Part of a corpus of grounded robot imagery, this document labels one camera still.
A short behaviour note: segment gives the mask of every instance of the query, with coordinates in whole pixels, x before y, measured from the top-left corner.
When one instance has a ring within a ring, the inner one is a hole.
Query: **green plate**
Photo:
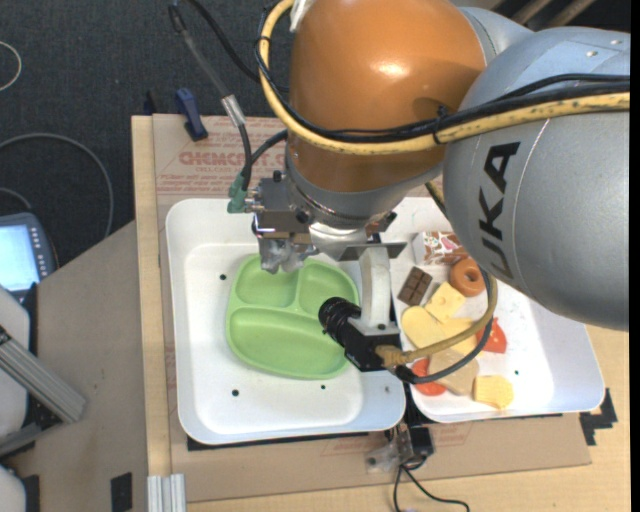
[[[278,375],[327,379],[348,361],[322,333],[320,306],[331,297],[358,303],[358,290],[339,268],[313,259],[295,272],[270,274],[250,256],[238,271],[227,307],[226,335],[246,363]]]

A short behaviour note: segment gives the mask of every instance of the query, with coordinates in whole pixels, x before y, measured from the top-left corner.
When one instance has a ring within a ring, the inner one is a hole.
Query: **wooden table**
[[[148,470],[150,475],[173,473],[169,438],[159,239],[156,209],[153,120],[132,119],[136,225],[140,275],[141,325]],[[590,448],[592,464],[580,467],[474,476],[429,481],[436,496],[464,500],[474,512],[631,510],[629,336],[588,328],[606,387],[617,413],[612,429],[598,430]],[[255,511],[389,511],[391,485],[365,486],[256,498],[190,504],[189,510]],[[404,509],[450,511],[461,507],[429,501],[411,483],[401,483]]]

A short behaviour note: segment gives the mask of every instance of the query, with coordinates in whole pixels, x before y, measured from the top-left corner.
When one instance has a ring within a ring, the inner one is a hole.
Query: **screen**
[[[0,226],[0,285],[13,292],[39,280],[27,226]]]

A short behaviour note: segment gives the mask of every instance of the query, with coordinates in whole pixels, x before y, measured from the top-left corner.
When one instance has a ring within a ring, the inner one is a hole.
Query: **wooden edge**
[[[140,318],[150,476],[171,474],[169,407],[162,323],[153,118],[131,118]]]

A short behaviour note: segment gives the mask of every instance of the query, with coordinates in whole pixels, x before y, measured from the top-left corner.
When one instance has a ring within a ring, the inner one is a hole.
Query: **white tray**
[[[405,199],[396,221],[385,233],[387,241],[411,242],[423,231],[450,231],[451,225],[433,201]],[[411,247],[391,263],[392,290],[397,297],[406,275],[416,265]],[[433,276],[427,294],[448,279],[444,265],[421,266]],[[467,299],[456,317],[478,318],[486,308],[486,293]],[[398,318],[408,307],[394,300]],[[498,283],[494,317],[507,334],[505,354],[481,352],[480,375],[502,375],[514,388],[514,401],[505,410],[446,392],[426,396],[411,387],[413,401],[428,418],[442,423],[514,416],[532,416],[593,410],[604,398],[604,382],[583,324],[560,317],[513,288]],[[414,348],[402,335],[403,346]]]
[[[348,365],[332,379],[298,380],[262,372],[231,351],[227,300],[241,262],[257,254],[258,244],[252,217],[229,215],[226,207],[224,199],[188,199],[166,220],[178,413],[187,434],[218,445],[393,427],[405,395],[388,372]],[[340,267],[359,287],[357,264]]]

